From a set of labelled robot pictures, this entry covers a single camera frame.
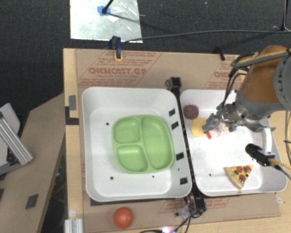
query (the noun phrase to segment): white plastic tub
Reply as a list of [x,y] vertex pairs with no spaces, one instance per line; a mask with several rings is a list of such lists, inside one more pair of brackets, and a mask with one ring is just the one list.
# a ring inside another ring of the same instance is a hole
[[[164,89],[90,87],[82,95],[82,109],[86,189],[92,199],[105,202],[180,198],[189,194],[192,180],[177,100],[171,92]],[[112,126],[122,117],[135,115],[158,116],[168,125],[175,153],[175,160],[168,169],[131,174],[117,164]]]
[[[181,105],[194,104],[199,107],[199,116],[208,118],[216,113],[215,108],[222,102],[225,91],[186,90],[181,94]],[[235,101],[232,92],[226,103]],[[273,167],[261,166],[245,152],[249,143],[263,145],[262,133],[254,133],[246,127],[238,127],[236,131],[208,139],[206,136],[195,138],[191,133],[191,120],[185,118],[185,126],[190,146],[192,163],[197,187],[208,196],[227,196],[265,192],[279,192],[286,188],[287,178]],[[261,122],[269,126],[267,119]],[[272,152],[280,160],[273,135]],[[224,167],[253,165],[249,179],[242,190],[238,190],[227,178]]]

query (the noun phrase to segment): blue tape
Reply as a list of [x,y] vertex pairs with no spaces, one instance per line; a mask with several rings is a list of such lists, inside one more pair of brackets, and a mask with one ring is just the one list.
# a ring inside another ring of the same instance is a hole
[[[103,9],[104,7],[105,7],[105,6],[98,6],[98,7],[97,7],[97,11],[98,11],[99,15],[101,15],[101,16],[107,16],[107,15],[108,15],[108,14],[104,14],[104,13],[102,12],[102,9]],[[111,9],[110,9],[110,8],[107,9],[107,13],[111,13]]]

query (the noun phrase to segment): green divided plate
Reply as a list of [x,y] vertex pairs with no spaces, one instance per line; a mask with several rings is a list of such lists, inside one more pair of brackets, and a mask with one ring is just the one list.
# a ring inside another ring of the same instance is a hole
[[151,173],[174,162],[174,148],[166,123],[157,116],[128,116],[112,127],[118,165],[129,173]]

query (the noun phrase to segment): tray hole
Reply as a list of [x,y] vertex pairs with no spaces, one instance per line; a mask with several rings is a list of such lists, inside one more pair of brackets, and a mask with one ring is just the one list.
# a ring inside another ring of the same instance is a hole
[[176,113],[175,109],[172,109],[171,111],[169,111],[169,116],[171,117],[172,115],[174,115]]
[[180,179],[180,184],[186,184],[188,182],[187,178],[181,178]]
[[176,154],[176,160],[178,161],[178,160],[181,160],[181,159],[183,159],[184,158],[184,153],[183,152],[181,152],[181,153],[179,153],[179,154]]
[[178,122],[175,122],[171,125],[171,129],[174,130],[176,127],[179,126],[179,123]]

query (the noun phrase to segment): red toy tomato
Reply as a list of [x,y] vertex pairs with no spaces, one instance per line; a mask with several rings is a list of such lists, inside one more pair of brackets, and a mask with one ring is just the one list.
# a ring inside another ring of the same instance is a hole
[[120,229],[128,228],[134,219],[134,216],[129,208],[118,208],[113,215],[113,222]]

